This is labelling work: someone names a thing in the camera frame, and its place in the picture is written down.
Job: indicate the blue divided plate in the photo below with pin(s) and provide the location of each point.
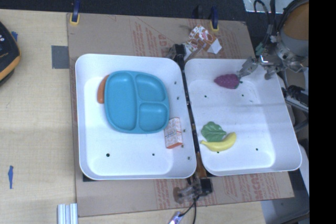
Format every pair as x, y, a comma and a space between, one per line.
123, 102

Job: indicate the orange and white carton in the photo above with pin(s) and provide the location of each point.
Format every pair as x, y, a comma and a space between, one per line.
173, 133

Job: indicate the white plastic tray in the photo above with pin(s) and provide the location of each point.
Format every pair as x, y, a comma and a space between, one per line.
131, 157
249, 126

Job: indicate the white carton with orange print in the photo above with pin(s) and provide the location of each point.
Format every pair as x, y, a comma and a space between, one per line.
202, 36

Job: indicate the yellow banana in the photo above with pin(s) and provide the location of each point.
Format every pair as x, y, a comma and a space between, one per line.
223, 144

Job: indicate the orange sausage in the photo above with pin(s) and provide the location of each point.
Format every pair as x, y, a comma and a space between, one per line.
100, 91

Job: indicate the thin black and white rod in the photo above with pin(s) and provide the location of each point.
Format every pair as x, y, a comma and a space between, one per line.
193, 126

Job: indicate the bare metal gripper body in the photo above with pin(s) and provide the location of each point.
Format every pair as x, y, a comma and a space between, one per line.
277, 60

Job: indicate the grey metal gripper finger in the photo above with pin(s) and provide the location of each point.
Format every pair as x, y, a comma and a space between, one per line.
271, 74
248, 67

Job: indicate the green lettuce leaf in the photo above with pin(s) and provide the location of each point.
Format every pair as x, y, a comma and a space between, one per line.
212, 131

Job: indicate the brown cardboard board red print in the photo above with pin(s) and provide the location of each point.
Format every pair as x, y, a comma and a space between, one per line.
110, 196

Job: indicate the purple grapes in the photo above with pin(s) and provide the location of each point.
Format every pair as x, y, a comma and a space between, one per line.
227, 81

